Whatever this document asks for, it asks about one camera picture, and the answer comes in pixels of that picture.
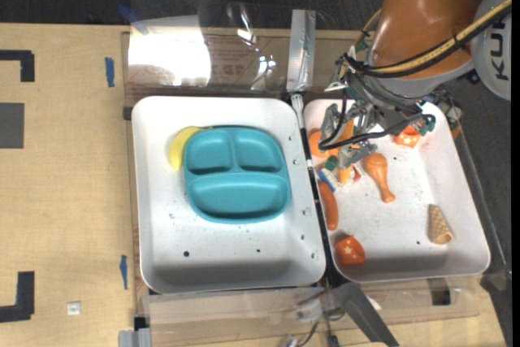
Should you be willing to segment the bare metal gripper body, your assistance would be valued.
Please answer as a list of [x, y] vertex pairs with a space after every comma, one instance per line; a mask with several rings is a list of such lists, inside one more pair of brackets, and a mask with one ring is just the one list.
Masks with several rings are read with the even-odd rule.
[[374, 134], [383, 135], [386, 129], [377, 118], [375, 107], [362, 100], [348, 102], [344, 117], [345, 135]]

